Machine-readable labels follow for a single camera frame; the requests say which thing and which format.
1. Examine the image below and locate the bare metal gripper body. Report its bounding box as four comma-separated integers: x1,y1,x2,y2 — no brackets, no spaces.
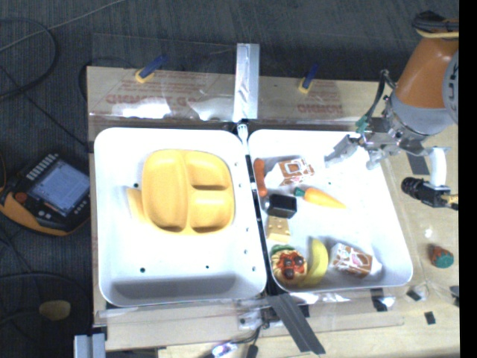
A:
358,116,430,157

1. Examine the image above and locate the brown and white carton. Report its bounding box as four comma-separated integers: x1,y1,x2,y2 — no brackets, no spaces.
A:
329,242,375,279
277,156,315,187

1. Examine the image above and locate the orange carrot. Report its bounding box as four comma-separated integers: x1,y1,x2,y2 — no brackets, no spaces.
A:
293,186,347,210

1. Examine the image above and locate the white plastic tray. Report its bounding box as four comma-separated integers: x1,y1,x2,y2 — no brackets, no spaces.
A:
247,128,414,295
92,126,268,308

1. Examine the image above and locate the black box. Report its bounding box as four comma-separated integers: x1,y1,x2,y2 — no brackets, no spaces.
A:
267,193,298,220

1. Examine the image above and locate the orange sausage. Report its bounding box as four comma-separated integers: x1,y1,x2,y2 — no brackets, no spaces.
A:
253,157,269,198

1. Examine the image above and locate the yellow cheese slice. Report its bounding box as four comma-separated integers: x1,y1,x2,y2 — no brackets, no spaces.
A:
265,215,292,244

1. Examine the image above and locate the yellow banana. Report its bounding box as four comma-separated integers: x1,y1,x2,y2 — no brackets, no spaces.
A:
297,237,330,289

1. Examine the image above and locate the red and green strawberry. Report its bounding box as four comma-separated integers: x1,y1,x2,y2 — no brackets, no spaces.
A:
428,245,455,269

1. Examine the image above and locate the yellow pizza with dark toppings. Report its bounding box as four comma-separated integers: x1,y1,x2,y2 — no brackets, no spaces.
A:
269,244,309,287

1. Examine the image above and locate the brown cardboard board red print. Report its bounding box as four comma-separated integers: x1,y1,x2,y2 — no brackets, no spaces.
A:
86,65,460,351

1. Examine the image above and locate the yellow divided plate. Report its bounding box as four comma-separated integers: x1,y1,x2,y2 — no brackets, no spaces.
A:
141,148,237,236

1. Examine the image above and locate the black cylinder on white bracket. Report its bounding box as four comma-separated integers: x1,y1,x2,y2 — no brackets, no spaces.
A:
401,145,453,209

